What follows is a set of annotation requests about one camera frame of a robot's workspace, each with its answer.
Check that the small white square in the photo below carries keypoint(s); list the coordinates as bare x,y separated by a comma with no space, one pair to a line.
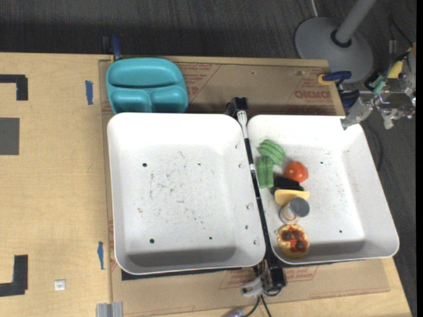
59,285

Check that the blue divided plate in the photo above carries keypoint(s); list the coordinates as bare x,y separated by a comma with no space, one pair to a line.
145,78

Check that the small white can grey lid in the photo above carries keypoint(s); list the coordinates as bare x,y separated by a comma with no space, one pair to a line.
299,207

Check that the white plastic tray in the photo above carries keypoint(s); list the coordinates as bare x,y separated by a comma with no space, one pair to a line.
340,190
178,190

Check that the yellow pizza slice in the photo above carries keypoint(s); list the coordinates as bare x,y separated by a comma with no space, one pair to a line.
293,241

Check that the red tomato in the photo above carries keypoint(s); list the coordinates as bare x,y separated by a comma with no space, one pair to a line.
296,171

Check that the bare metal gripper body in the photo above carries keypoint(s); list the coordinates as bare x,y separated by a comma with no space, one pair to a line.
396,97

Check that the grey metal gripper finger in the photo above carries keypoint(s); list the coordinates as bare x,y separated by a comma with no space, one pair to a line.
357,112
390,119

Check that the brown cardboard board red print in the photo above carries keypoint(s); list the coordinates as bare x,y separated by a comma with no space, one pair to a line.
238,81

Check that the green pea pod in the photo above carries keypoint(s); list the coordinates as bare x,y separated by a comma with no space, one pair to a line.
271,150
265,173

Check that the grey round stand with pole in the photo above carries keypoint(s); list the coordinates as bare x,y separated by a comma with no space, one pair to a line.
333,45

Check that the dark purple eggplant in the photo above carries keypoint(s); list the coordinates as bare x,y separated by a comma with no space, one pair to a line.
287,183

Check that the yellow cheese wedge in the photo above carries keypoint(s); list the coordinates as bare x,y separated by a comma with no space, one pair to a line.
289,196

